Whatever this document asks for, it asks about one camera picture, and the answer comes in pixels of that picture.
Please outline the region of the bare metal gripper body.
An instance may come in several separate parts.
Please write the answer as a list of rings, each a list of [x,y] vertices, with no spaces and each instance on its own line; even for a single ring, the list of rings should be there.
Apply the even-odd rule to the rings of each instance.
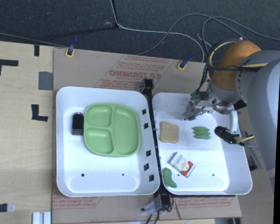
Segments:
[[[202,115],[212,111],[228,114],[231,110],[231,105],[235,102],[236,95],[230,92],[217,95],[213,91],[195,91],[190,95],[188,114]]]

